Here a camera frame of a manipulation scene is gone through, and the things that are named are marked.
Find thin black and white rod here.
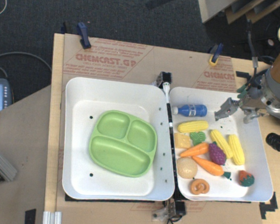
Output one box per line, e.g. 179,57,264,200
150,81,191,201

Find beige round bun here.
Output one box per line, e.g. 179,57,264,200
174,155,199,181

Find yellow cheese wedge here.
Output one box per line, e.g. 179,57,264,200
172,132,193,150

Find green leafy toy vegetable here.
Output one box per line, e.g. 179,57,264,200
188,130,207,148

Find green divided plate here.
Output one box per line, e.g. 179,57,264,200
86,107,161,180

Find white plastic tray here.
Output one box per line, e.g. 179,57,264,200
53,75,186,210
158,85,280,209

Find orange pretzel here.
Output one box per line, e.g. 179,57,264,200
188,177,211,197

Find orange carrot with green top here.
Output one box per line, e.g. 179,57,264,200
189,155,233,180

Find red strawberry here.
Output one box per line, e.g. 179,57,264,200
237,169,257,189

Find blue bottle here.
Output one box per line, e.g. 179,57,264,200
171,101,209,120

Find brown cardboard board red print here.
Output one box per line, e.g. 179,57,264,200
44,33,280,224

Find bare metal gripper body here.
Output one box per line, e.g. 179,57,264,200
238,93,280,120

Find yellow corn cob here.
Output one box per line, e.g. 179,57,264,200
207,129,236,160
225,133,248,167
176,118,210,136

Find purple grapes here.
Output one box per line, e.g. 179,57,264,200
206,141,229,167

